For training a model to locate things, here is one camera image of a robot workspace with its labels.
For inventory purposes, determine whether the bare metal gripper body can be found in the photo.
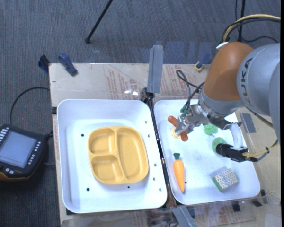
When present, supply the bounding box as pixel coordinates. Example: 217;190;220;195
179;104;242;130

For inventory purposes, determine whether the red sausage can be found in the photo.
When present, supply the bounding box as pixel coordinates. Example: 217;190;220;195
167;115;189;142

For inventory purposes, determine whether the pale yellow biscuit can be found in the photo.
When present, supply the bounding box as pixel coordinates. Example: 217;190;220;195
170;127;182;140

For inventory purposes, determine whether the white plastic tray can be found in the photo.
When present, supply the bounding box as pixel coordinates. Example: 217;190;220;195
153;99;261;206
56;98;169;214

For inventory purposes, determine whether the orange carrot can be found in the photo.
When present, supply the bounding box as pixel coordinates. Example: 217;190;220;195
172;152;186;194

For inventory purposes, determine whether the black block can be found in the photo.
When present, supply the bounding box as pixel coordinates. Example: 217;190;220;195
140;87;155;102

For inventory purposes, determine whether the yellow divided plate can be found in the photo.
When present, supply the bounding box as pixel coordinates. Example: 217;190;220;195
87;125;150;185

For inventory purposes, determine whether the green patterned carton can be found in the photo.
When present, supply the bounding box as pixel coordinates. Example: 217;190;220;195
209;166;240;193

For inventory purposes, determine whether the brown cardboard board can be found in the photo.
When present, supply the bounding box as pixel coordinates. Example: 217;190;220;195
48;62;281;227

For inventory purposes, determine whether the black cylinder on white bracket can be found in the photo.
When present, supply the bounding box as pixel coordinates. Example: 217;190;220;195
215;121;249;163

